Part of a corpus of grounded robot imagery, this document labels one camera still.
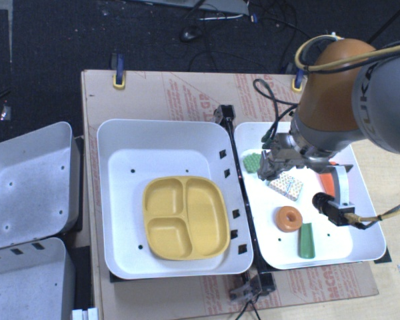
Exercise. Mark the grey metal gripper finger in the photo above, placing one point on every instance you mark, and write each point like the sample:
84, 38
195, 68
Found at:
264, 172
265, 157

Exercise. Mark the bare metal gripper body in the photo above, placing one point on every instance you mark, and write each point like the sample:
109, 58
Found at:
295, 155

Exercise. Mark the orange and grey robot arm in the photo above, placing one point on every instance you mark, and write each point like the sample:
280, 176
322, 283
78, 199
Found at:
333, 95

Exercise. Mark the white carton with coloured dots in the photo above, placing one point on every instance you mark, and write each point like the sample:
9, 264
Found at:
286, 186

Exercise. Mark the orange carrot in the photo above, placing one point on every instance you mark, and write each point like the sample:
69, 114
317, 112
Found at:
327, 182

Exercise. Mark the orange doughnut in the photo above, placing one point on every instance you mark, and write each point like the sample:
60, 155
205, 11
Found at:
281, 223

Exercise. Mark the green pea pod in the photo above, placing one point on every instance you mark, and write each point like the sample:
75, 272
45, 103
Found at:
307, 243

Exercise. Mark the yellow divided plate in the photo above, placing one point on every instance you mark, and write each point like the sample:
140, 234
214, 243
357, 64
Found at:
186, 218

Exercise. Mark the white plastic tray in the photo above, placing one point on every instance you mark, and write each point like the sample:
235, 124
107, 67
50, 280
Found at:
126, 212
333, 245

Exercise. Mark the brown cardboard board red print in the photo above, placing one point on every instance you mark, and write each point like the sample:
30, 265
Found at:
160, 92

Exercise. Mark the black cylinder on white bracket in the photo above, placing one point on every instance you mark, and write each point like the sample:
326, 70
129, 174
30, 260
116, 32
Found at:
333, 208

